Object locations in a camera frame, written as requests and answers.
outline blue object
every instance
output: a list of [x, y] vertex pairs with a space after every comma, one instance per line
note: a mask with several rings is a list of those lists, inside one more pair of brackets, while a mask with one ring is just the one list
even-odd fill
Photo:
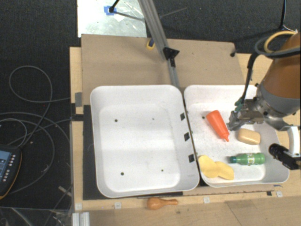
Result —
[[110, 13], [110, 12], [109, 12], [110, 7], [111, 7], [111, 6], [104, 6], [104, 7], [103, 7], [104, 12], [106, 13], [106, 15], [114, 15], [114, 13], [117, 12], [117, 9], [114, 8], [114, 13]]

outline black clamp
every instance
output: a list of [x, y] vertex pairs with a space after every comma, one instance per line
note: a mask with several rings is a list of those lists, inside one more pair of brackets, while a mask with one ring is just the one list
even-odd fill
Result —
[[175, 50], [173, 48], [169, 48], [169, 47], [165, 47], [163, 49], [163, 53], [165, 55], [165, 58], [167, 60], [170, 60], [170, 64], [172, 67], [175, 67], [175, 62], [174, 62], [174, 58], [178, 55], [180, 51]]

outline white tray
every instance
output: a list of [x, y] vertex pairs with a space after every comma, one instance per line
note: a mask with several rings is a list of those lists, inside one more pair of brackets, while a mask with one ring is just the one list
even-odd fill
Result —
[[[207, 155], [214, 161], [230, 163], [229, 157], [239, 153], [264, 153], [266, 162], [263, 165], [242, 166], [229, 164], [235, 173], [234, 180], [220, 177], [207, 178], [201, 173], [204, 181], [213, 187], [237, 186], [261, 183], [281, 183], [288, 179], [289, 170], [269, 154], [269, 146], [279, 143], [276, 131], [266, 123], [244, 125], [242, 128], [257, 131], [261, 135], [259, 145], [248, 145], [237, 140], [238, 131], [230, 131], [229, 142], [220, 139], [212, 129], [206, 115], [219, 110], [225, 123], [229, 122], [234, 103], [241, 97], [244, 86], [210, 86], [192, 85], [186, 88], [184, 98], [192, 131], [194, 146], [198, 156]], [[253, 98], [256, 87], [249, 86], [246, 98]]]
[[180, 91], [101, 86], [91, 93], [97, 186], [110, 198], [184, 191], [199, 172]]

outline device screen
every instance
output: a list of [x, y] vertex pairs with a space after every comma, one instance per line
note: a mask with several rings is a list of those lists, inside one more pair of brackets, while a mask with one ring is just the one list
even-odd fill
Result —
[[11, 155], [11, 153], [9, 153], [9, 152], [0, 151], [0, 180], [3, 177], [5, 167], [8, 163], [10, 155]]

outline handheld device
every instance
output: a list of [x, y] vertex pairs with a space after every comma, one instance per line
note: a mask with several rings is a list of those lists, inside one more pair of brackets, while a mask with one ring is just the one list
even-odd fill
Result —
[[20, 170], [21, 160], [20, 148], [0, 145], [0, 199], [4, 198], [13, 186]]

